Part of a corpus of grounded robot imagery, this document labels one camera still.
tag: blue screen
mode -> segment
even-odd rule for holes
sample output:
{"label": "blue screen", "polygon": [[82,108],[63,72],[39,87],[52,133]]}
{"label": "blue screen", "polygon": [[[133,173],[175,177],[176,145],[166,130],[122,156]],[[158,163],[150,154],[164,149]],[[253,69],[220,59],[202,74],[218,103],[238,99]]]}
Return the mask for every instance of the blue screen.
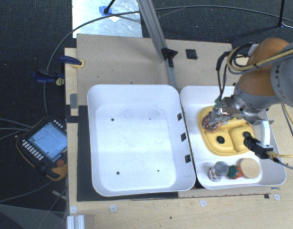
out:
{"label": "blue screen", "polygon": [[67,147],[67,137],[53,123],[46,124],[41,130],[29,138],[52,162]]}

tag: black floor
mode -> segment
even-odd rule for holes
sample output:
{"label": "black floor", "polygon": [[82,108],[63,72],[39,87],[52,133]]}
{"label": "black floor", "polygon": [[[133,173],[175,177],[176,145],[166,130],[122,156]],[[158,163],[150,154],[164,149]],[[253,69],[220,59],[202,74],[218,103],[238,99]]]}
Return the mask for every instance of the black floor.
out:
{"label": "black floor", "polygon": [[[215,5],[245,8],[279,16],[281,0],[153,0],[156,8]],[[59,41],[71,30],[71,0],[0,0],[0,117],[34,125],[45,116],[43,85],[33,79],[36,68],[45,70]],[[278,18],[222,7],[198,7],[158,12],[166,39],[227,42],[233,46],[280,37],[293,42],[293,29],[277,27]],[[293,0],[286,0],[283,16],[293,21]],[[293,26],[293,22],[283,20]],[[142,26],[143,35],[148,33]],[[75,46],[68,39],[60,47]],[[53,58],[51,70],[62,72]],[[65,117],[64,88],[47,84],[50,114]],[[0,121],[0,128],[19,127]],[[12,131],[0,130],[0,137]],[[32,168],[15,149],[16,136],[0,141],[0,200],[39,188],[49,180]],[[65,180],[34,193],[4,202],[7,205],[48,210],[62,192]],[[65,210],[60,200],[52,208]]]}

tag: empty white tray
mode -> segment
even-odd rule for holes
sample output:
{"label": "empty white tray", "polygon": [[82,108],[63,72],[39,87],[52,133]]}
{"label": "empty white tray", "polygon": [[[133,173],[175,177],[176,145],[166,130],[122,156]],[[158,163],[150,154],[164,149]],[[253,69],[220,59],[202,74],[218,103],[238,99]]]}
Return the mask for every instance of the empty white tray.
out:
{"label": "empty white tray", "polygon": [[87,95],[94,189],[103,196],[195,184],[179,93],[168,85],[95,85]]}
{"label": "empty white tray", "polygon": [[[234,87],[225,87],[224,96],[233,94]],[[269,159],[259,159],[253,152],[234,156],[216,156],[211,153],[203,142],[198,124],[197,115],[205,107],[214,105],[214,100],[219,95],[217,86],[187,86],[181,91],[181,103],[185,113],[185,120],[190,137],[192,155],[194,157],[195,168],[198,181],[207,189],[222,189],[232,187],[251,187],[251,186],[267,186],[280,185],[286,179],[285,168]],[[268,119],[266,112],[260,113],[260,117]],[[253,126],[255,137],[260,140],[261,131],[258,126]],[[273,151],[279,153],[272,129],[270,127],[270,144]],[[213,182],[208,178],[208,170],[217,161],[224,161],[228,165],[235,165],[242,158],[252,158],[261,167],[261,173],[257,178],[238,178],[231,180],[223,177],[219,182]]]}

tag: beige round lid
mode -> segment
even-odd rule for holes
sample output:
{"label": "beige round lid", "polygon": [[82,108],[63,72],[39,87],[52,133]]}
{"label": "beige round lid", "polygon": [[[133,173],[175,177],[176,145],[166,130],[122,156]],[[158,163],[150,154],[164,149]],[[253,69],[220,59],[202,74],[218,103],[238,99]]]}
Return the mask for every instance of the beige round lid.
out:
{"label": "beige round lid", "polygon": [[261,172],[259,164],[252,158],[244,158],[241,161],[240,168],[247,178],[256,178]]}

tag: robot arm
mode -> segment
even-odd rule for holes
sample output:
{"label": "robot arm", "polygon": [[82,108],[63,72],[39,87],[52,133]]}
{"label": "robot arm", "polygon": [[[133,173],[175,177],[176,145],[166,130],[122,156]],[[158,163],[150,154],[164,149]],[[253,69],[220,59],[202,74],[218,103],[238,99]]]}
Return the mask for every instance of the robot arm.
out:
{"label": "robot arm", "polygon": [[262,121],[259,112],[273,104],[284,103],[293,107],[293,53],[271,60],[264,67],[257,66],[258,62],[289,50],[293,50],[293,43],[282,39],[269,38],[261,42],[247,63],[257,69],[241,75],[233,95],[216,103],[203,127],[218,129],[233,118],[243,118],[253,125]]}

